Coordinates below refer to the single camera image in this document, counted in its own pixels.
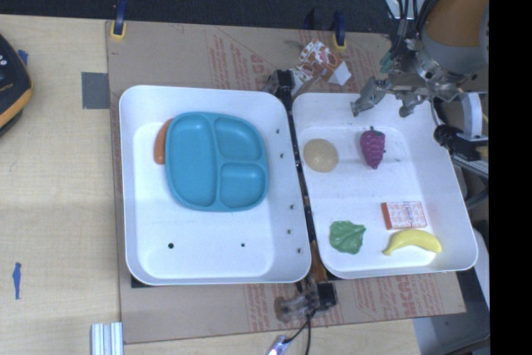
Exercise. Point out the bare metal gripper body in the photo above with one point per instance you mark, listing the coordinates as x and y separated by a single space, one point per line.
422 80

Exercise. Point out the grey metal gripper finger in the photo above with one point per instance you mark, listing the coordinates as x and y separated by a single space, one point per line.
409 104
367 96

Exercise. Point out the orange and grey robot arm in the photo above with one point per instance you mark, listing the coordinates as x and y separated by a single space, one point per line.
457 16

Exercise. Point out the purple grapes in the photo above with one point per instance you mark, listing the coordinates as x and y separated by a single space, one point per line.
372 147

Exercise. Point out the white and orange printed carton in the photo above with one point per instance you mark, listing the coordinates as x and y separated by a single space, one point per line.
318 62

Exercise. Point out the beige round biscuit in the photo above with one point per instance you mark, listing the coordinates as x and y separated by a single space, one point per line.
320 155

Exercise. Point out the white plastic tray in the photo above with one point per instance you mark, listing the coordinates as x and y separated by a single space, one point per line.
365 195
208 253

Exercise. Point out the thin black rod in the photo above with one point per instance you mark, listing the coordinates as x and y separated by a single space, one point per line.
300 170

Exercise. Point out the orange and white packet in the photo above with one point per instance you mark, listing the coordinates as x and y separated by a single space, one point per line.
404 215

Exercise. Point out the yellow banana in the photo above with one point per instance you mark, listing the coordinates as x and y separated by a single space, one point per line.
411 242

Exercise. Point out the green lettuce leaf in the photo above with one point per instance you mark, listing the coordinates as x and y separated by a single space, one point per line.
346 237

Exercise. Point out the blue divided plate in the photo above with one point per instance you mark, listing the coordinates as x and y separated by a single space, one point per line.
216 162

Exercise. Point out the brown cardboard board red print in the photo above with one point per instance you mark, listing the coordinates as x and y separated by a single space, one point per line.
174 54

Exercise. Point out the orange sausage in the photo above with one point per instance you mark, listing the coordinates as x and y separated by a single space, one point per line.
159 145

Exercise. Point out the black cylinder on white bracket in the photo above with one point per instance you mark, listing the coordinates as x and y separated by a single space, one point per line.
461 137

